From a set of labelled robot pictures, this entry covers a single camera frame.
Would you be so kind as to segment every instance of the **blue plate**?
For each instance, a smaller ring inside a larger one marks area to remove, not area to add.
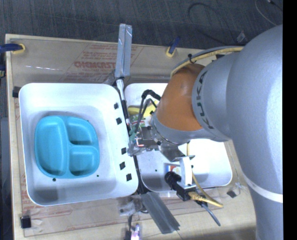
[[[52,178],[80,178],[93,174],[100,164],[94,127],[72,116],[46,116],[35,128],[37,167]]]

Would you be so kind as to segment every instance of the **gray carpet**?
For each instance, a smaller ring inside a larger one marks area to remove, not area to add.
[[[120,23],[132,25],[134,44],[167,46],[180,36],[179,47],[207,49],[236,44],[242,31],[246,43],[274,27],[257,11],[255,1],[0,0],[0,44],[6,33],[116,42]],[[272,1],[283,9],[283,0]],[[257,6],[274,24],[283,23],[277,6],[265,0],[258,0]],[[2,117],[7,117],[5,79],[0,122]],[[0,218],[1,181],[0,158]]]

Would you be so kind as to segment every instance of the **white stripe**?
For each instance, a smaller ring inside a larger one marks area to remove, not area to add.
[[[270,192],[258,185],[256,185],[253,181],[251,181],[248,177],[245,176],[245,174],[243,173],[245,181],[247,183],[247,185],[249,185],[249,187],[254,190],[256,193],[258,193],[259,195],[261,195],[262,197],[265,197],[267,199],[270,199],[274,202],[279,202],[283,204],[283,194],[277,194],[274,192]]]

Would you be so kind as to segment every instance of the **yellow hose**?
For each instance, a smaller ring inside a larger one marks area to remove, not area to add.
[[[222,54],[222,53],[231,53],[231,52],[240,52],[244,47],[232,47],[232,48],[225,48],[220,50],[211,51],[209,53],[202,54],[200,56],[197,56],[194,58],[195,61],[205,59],[207,57],[211,57],[213,55]],[[171,73],[170,76],[172,77],[177,71],[179,71],[181,68],[185,67],[186,65],[190,64],[191,62],[185,61],[181,65],[177,66]]]
[[[189,156],[190,155],[190,143],[188,142],[186,144],[186,155]],[[197,200],[197,201],[203,201],[206,203],[209,203],[211,205],[217,206],[217,207],[223,207],[223,204],[221,204],[220,202],[214,200],[212,197],[210,197],[201,187],[201,185],[199,184],[199,182],[197,181],[197,178],[195,177],[193,170],[192,170],[192,178],[193,181],[195,182],[196,186],[198,187],[198,189],[202,192],[203,195],[206,196],[206,198],[203,198],[202,196],[200,196],[198,193],[196,193],[195,191],[189,192],[188,195],[191,197],[191,199],[193,200]]]

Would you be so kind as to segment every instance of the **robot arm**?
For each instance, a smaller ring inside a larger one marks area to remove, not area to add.
[[[284,238],[282,36],[280,25],[239,53],[179,70],[151,123],[153,139],[170,160],[192,139],[232,139],[255,208],[257,240]]]

